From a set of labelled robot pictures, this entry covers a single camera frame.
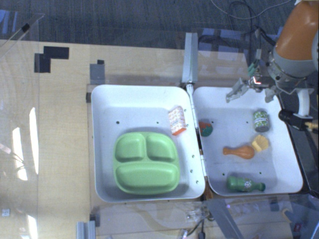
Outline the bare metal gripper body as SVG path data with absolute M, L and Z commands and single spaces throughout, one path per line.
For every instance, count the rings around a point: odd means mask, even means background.
M 276 81 L 270 76 L 254 75 L 248 80 L 248 87 L 256 90 L 256 92 L 261 92 L 265 89 L 270 89 L 275 93 L 281 92 L 276 85 Z

